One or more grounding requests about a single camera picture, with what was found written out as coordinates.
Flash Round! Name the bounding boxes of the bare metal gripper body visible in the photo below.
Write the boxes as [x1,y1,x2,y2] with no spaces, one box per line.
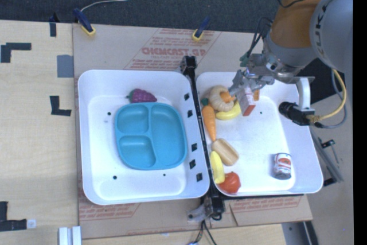
[243,53,296,86]

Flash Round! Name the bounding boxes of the white and orange carton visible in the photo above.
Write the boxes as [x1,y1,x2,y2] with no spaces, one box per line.
[239,87,257,117]

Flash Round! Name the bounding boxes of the small orange toy piece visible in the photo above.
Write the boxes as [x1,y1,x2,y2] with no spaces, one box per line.
[220,91,237,104]

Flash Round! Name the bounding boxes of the beige doughnut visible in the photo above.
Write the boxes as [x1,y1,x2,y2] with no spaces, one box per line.
[208,85,238,113]

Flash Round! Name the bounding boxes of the yellow banana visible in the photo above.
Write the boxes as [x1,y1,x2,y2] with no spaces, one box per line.
[214,101,242,121]

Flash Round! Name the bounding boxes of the orange carrot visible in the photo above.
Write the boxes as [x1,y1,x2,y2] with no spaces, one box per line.
[200,98,217,142]

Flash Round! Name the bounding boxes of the white plastic tray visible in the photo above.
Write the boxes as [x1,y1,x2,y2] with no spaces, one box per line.
[195,71,325,198]
[77,69,211,206]

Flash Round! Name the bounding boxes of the thin black rod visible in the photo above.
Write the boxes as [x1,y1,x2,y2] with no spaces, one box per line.
[188,65,221,210]

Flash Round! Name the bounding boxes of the tan hot dog bun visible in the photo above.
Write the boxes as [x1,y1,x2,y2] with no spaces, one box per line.
[211,138,240,167]

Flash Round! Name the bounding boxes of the red and white can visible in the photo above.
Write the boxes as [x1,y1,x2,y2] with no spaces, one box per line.
[272,152,293,180]

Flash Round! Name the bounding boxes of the yellow corn cob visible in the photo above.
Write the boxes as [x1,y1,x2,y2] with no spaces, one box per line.
[209,150,226,185]

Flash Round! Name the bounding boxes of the purple grapes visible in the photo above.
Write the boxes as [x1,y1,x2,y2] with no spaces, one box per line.
[126,88,158,104]

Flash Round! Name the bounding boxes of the red tomato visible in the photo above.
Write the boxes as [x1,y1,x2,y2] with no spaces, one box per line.
[218,171,242,195]

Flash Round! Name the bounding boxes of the blue divided plate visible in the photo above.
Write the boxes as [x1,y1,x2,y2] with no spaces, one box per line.
[114,102,189,171]

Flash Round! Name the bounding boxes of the brown cardboard board, red print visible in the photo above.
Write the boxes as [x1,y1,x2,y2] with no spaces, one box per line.
[72,22,314,239]

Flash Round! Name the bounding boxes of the black cylinder on white bracket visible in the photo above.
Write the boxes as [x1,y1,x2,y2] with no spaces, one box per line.
[278,76,315,127]

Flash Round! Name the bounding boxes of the black block with thin wires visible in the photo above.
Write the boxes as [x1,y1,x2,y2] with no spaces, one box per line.
[179,55,198,76]
[200,194,226,220]

